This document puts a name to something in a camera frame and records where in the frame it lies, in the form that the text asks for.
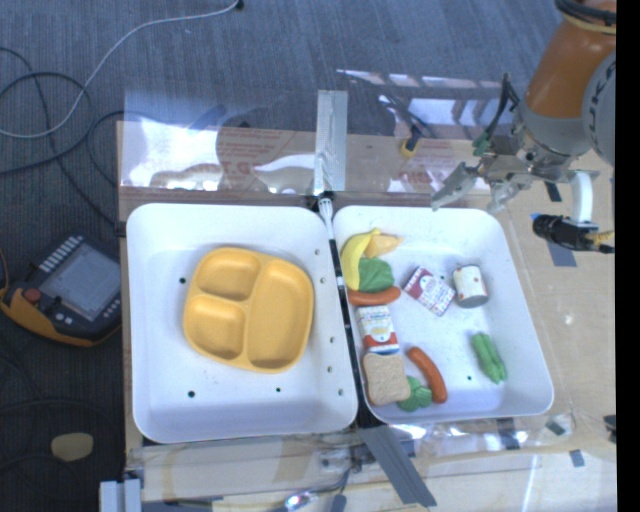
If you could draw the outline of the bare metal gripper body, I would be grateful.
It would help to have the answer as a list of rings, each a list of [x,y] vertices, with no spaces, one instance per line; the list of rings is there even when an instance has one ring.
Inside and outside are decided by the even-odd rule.
[[[532,138],[528,132],[488,135],[473,141],[473,154],[480,158],[478,172],[488,183],[525,183],[540,179],[565,179],[575,155],[559,152]]]

